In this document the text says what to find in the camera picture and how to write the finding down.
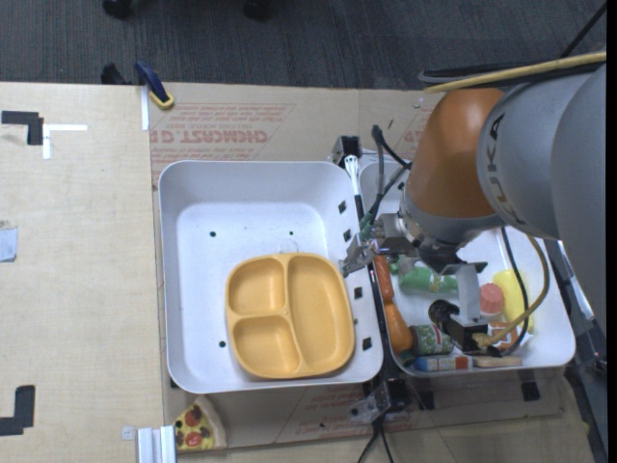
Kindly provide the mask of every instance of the toy pizza slice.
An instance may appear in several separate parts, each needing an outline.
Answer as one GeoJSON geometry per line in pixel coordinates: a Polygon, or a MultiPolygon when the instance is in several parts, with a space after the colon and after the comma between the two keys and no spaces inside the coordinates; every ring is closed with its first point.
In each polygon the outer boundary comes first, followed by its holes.
{"type": "Polygon", "coordinates": [[[225,428],[212,403],[199,396],[174,422],[178,453],[227,447],[225,428]]]}

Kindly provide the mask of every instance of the blue clamp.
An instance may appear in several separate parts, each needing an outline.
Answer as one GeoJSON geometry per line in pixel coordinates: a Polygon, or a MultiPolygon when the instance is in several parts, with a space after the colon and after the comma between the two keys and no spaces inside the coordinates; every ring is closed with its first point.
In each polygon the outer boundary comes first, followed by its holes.
{"type": "Polygon", "coordinates": [[[137,70],[139,76],[148,84],[149,96],[159,108],[167,110],[174,105],[174,97],[165,91],[163,83],[154,70],[152,70],[151,66],[143,60],[138,60],[135,63],[135,70],[137,70]]]}

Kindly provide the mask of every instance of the yellow cable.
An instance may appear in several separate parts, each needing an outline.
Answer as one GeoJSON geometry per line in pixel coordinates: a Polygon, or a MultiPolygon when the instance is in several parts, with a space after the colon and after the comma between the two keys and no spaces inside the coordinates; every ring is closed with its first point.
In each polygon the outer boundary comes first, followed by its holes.
{"type": "Polygon", "coordinates": [[[527,319],[530,315],[532,315],[533,312],[538,307],[540,307],[540,304],[542,304],[544,299],[547,297],[547,294],[549,293],[550,276],[549,276],[549,264],[547,263],[547,258],[545,257],[544,252],[542,252],[542,249],[540,248],[540,245],[538,245],[538,242],[536,241],[535,238],[528,235],[527,239],[531,242],[531,245],[533,245],[533,248],[538,253],[540,262],[542,263],[542,272],[544,276],[544,285],[542,287],[542,291],[538,295],[538,298],[536,298],[533,305],[531,305],[531,307],[529,307],[526,311],[524,311],[521,315],[519,315],[516,319],[514,319],[508,327],[499,331],[496,335],[487,335],[485,333],[474,333],[471,337],[475,340],[475,342],[478,344],[480,348],[491,346],[492,344],[499,343],[501,340],[503,340],[508,333],[510,333],[514,328],[516,328],[525,319],[527,319]]]}
{"type": "Polygon", "coordinates": [[[497,72],[474,75],[473,77],[467,77],[465,79],[444,82],[443,84],[436,84],[435,86],[429,86],[428,88],[424,88],[423,92],[443,93],[445,91],[452,91],[455,89],[489,84],[499,80],[516,79],[518,77],[537,75],[544,72],[558,70],[560,68],[572,68],[588,64],[596,64],[598,62],[606,62],[605,51],[599,51],[596,53],[585,53],[583,55],[577,55],[575,57],[560,58],[557,60],[551,60],[549,62],[543,62],[541,64],[535,64],[532,66],[507,68],[506,70],[500,70],[497,72]]]}

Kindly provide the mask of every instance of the black wheel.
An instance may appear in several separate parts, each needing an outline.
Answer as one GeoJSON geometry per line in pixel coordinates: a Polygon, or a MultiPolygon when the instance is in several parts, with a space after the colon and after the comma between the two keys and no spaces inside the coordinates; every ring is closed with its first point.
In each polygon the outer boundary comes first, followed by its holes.
{"type": "Polygon", "coordinates": [[[131,0],[103,0],[103,9],[113,17],[124,19],[130,14],[131,0]]]}
{"type": "Polygon", "coordinates": [[[244,4],[244,15],[249,19],[264,20],[269,5],[270,0],[247,0],[244,4]]]}

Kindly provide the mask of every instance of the white tray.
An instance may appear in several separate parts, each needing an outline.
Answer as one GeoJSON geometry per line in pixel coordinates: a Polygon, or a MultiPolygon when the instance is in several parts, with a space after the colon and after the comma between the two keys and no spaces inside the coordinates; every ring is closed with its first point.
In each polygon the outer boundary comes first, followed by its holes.
{"type": "MultiPolygon", "coordinates": [[[[384,168],[386,174],[385,183],[388,182],[389,177],[396,172],[398,166],[396,162],[386,161],[384,168]]],[[[407,179],[408,173],[409,172],[405,172],[400,178],[401,182],[407,179]]],[[[363,163],[360,171],[360,187],[362,190],[364,207],[370,207],[375,200],[375,194],[377,193],[377,174],[377,163],[373,161],[365,161],[363,163]]],[[[399,188],[399,182],[397,181],[382,200],[379,210],[380,213],[396,212],[398,210],[400,206],[401,190],[404,190],[404,187],[399,188]]],[[[526,277],[529,303],[531,304],[538,296],[543,286],[543,273],[540,260],[527,240],[527,237],[522,232],[512,228],[507,228],[506,230],[517,266],[526,277]]],[[[508,260],[505,244],[499,230],[482,232],[468,244],[467,247],[462,249],[458,255],[467,262],[488,263],[486,268],[478,275],[478,280],[481,285],[490,282],[498,271],[512,267],[508,260]]],[[[457,303],[455,293],[439,295],[428,291],[414,294],[403,292],[398,286],[398,279],[396,276],[392,276],[392,285],[394,289],[394,301],[408,325],[430,324],[428,308],[438,298],[444,298],[454,304],[457,303]]],[[[555,368],[567,364],[575,354],[576,340],[551,269],[549,294],[542,305],[533,313],[533,320],[534,327],[532,337],[530,337],[524,345],[520,346],[516,353],[516,355],[522,357],[523,364],[520,367],[513,368],[555,368]]],[[[392,353],[392,356],[401,369],[417,377],[460,375],[487,371],[486,369],[475,368],[472,370],[425,372],[414,368],[405,368],[398,361],[394,353],[392,353]]]]}
{"type": "Polygon", "coordinates": [[[361,383],[377,374],[383,346],[366,270],[345,280],[356,347],[339,370],[257,378],[229,345],[225,284],[236,264],[278,252],[315,253],[336,265],[345,258],[344,235],[359,223],[344,170],[329,162],[180,161],[161,174],[159,202],[168,368],[180,388],[212,394],[361,383]]]}

